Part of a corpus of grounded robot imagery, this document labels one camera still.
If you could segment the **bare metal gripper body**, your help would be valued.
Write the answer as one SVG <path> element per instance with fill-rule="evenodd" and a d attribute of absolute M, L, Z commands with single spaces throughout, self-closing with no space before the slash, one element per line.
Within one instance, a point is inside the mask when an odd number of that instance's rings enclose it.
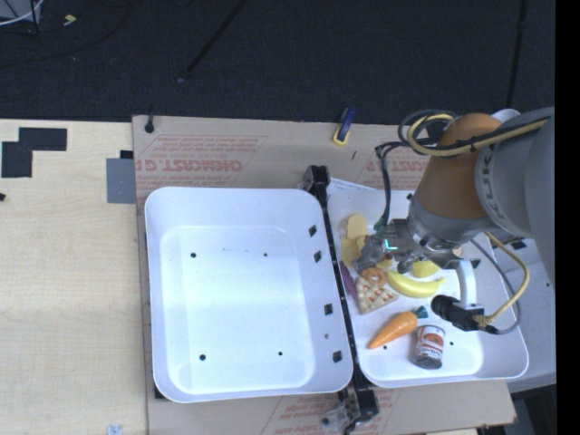
<path fill-rule="evenodd" d="M 437 237 L 421 222 L 409 218 L 380 219 L 374 225 L 375 234 L 385 239 L 386 249 L 399 262 L 429 259 L 451 262 L 459 259 L 458 245 Z"/>

